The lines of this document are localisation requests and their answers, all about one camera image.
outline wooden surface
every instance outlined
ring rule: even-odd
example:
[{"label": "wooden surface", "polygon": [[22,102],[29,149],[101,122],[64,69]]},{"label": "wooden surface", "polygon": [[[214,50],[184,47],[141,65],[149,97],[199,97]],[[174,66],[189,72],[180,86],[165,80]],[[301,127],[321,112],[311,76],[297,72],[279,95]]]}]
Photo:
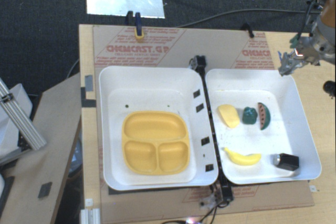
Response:
[{"label": "wooden surface", "polygon": [[[34,125],[47,141],[23,155],[4,171],[15,176],[1,224],[54,223],[79,134],[79,75],[43,93]],[[42,184],[52,182],[50,194],[38,198]]]},{"label": "wooden surface", "polygon": [[[84,46],[84,49],[87,50],[85,44],[92,44],[90,27],[81,26],[81,55],[82,47]],[[289,52],[289,40],[293,35],[293,33],[266,33],[276,68],[280,65],[277,51]],[[81,56],[81,61],[83,61],[81,67],[84,65],[84,61],[92,63],[92,51],[89,51],[88,56]],[[85,72],[81,73],[82,87],[84,86],[84,77],[88,74],[94,74],[94,70],[86,68]],[[323,84],[327,80],[334,80],[334,77],[335,66],[325,62],[322,62],[320,67],[305,66],[293,74],[322,164],[321,176],[310,182],[317,189],[317,192],[313,193],[316,205],[306,208],[223,214],[216,216],[214,223],[334,223],[333,219],[336,217],[335,99],[331,100],[322,89]],[[94,108],[85,108],[82,113],[86,111],[91,113],[87,116],[96,119],[94,117],[97,112]],[[87,148],[84,152],[84,163],[85,160],[89,162],[84,165],[86,178],[84,195],[85,198],[95,197],[98,199],[100,195],[99,179],[97,178],[99,167],[96,164],[91,164],[98,162],[98,149],[92,148],[97,146],[97,131],[94,130],[94,126],[91,128],[89,137],[83,139],[84,148]],[[162,222],[163,220],[135,223],[159,224]]]}]

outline banana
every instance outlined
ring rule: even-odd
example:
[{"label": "banana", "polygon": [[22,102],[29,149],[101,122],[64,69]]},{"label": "banana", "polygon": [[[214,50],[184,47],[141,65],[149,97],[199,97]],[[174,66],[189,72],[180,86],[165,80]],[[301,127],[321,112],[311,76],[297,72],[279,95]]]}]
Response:
[{"label": "banana", "polygon": [[237,152],[233,152],[227,147],[224,148],[224,151],[227,153],[230,160],[238,165],[254,165],[261,159],[261,154],[250,154],[245,156]]}]

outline yellow divided plate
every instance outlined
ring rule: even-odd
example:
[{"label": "yellow divided plate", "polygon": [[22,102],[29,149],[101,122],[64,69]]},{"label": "yellow divided plate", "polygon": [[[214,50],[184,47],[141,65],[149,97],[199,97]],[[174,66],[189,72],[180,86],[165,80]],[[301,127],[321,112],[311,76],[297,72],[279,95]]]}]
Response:
[{"label": "yellow divided plate", "polygon": [[180,173],[190,160],[188,129],[171,112],[133,112],[122,124],[122,152],[128,168],[138,174]]}]

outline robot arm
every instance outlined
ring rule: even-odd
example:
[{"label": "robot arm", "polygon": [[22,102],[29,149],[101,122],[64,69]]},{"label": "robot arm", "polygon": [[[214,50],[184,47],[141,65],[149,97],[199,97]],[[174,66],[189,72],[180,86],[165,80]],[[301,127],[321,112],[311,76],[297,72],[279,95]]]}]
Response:
[{"label": "robot arm", "polygon": [[[318,4],[314,0],[307,9],[308,18],[313,5]],[[311,25],[309,37],[301,37],[301,33],[297,34],[290,41],[290,53],[284,53],[279,58],[281,66],[279,73],[288,75],[293,73],[297,68],[301,68],[307,64],[315,66],[320,65],[320,60],[324,60],[331,64],[335,64],[335,0],[327,0],[323,6],[321,14]]]}]

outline white plastic tray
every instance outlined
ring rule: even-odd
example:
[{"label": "white plastic tray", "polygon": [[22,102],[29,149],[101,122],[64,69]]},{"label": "white plastic tray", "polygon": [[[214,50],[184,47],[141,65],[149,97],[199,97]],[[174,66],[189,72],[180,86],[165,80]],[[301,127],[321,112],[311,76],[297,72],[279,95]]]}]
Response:
[{"label": "white plastic tray", "polygon": [[[29,116],[33,105],[22,84],[18,84],[13,87],[10,89],[10,92],[13,94],[14,98],[17,100],[27,116]],[[0,158],[18,148],[18,134],[18,128],[11,121],[3,108],[0,107]]]},{"label": "white plastic tray", "polygon": [[[206,186],[218,176],[202,80],[191,69],[111,66],[99,76],[103,172],[116,190]],[[204,108],[196,112],[196,107]],[[135,111],[167,111],[178,114],[190,137],[190,163],[175,175],[141,175],[125,164],[121,147],[122,123]],[[209,137],[202,146],[201,139]],[[206,172],[206,165],[213,170]]]},{"label": "white plastic tray", "polygon": [[[321,173],[321,163],[291,76],[281,77],[277,70],[213,69],[206,76],[215,131],[223,172],[236,184],[271,183],[310,180]],[[253,125],[242,123],[245,107],[264,103],[271,114],[265,130],[260,130],[259,117]],[[218,114],[221,104],[233,105],[241,123],[227,127]],[[224,147],[243,155],[261,153],[256,165],[239,166],[230,161]],[[287,153],[300,159],[294,172],[277,168],[274,154]]]}]

